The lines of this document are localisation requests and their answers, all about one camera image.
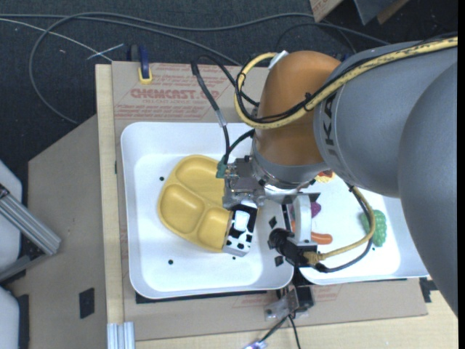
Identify white plastic tray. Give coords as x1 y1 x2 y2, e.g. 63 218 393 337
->
120 121 294 300
286 171 430 286

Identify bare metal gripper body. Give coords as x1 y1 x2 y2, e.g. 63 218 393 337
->
221 157 320 211

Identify red and yellow pizza slice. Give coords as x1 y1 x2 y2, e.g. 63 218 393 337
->
313 169 336 185

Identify brown cardboard board, red print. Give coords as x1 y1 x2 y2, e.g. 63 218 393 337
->
110 60 429 341

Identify green grapes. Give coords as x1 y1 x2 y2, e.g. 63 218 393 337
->
360 209 387 248

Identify black and white carton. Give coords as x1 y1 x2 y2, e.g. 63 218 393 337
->
222 201 259 257

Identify black cylinder on white bracket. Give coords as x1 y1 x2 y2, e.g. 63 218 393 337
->
267 193 320 268

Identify yellow divided plate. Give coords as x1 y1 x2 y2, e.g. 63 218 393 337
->
156 154 235 253

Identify orange sausage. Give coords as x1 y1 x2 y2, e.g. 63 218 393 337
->
290 219 333 246

